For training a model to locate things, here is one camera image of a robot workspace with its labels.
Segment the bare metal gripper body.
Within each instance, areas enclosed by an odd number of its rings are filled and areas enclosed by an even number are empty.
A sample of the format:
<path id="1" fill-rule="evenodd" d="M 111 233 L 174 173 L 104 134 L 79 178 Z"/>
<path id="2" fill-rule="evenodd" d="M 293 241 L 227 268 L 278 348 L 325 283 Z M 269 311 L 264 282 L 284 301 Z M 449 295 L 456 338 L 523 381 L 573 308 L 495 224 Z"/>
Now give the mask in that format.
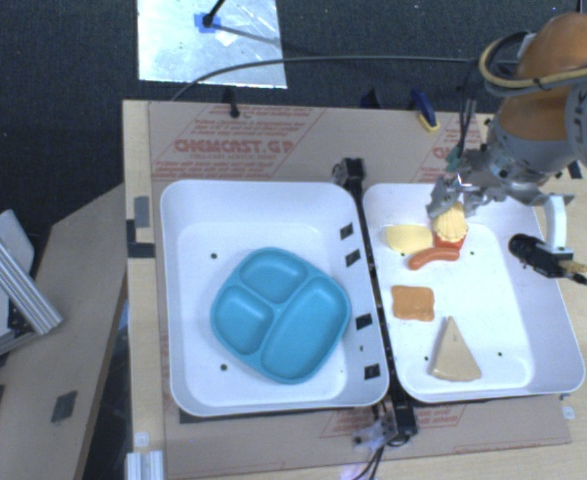
<path id="1" fill-rule="evenodd" d="M 549 175 L 513 160 L 502 150 L 467 150 L 455 172 L 452 184 L 462 195 L 482 190 L 492 202 L 512 198 L 524 205 L 543 205 L 549 199 L 540 190 Z"/>

